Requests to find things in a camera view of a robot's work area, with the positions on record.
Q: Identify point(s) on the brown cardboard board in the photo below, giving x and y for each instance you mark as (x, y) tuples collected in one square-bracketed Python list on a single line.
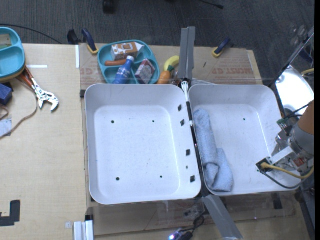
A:
[(232, 66)]

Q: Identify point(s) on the yellow banana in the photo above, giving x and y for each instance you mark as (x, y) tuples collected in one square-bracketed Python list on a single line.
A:
[(171, 61)]

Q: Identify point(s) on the blue bottle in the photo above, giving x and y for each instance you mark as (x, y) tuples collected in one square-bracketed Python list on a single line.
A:
[(123, 71)]

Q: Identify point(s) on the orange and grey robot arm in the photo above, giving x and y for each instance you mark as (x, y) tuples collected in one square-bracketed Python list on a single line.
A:
[(305, 124)]

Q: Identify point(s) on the orange sausage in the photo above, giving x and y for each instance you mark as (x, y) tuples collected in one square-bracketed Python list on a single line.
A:
[(113, 63)]

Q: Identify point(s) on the orange carrot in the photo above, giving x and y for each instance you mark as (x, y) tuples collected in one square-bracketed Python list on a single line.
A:
[(164, 77)]

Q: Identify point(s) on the red and white carton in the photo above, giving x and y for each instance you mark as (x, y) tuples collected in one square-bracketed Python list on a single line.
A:
[(145, 71)]

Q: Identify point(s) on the light blue towel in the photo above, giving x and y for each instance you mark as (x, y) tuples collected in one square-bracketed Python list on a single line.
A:
[(207, 139)]

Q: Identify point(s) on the white plastic tray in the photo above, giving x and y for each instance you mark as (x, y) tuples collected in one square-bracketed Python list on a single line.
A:
[(140, 146), (245, 146)]

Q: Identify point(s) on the dark blue block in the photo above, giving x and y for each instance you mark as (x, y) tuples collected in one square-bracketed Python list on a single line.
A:
[(5, 94)]

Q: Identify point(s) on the blue divided plate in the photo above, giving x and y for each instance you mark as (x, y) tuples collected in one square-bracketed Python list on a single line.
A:
[(106, 71), (11, 59)]

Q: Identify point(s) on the orange and white carton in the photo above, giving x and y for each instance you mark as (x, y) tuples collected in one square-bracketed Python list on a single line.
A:
[(125, 50)]

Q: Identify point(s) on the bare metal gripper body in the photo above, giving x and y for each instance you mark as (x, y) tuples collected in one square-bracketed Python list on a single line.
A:
[(283, 139)]

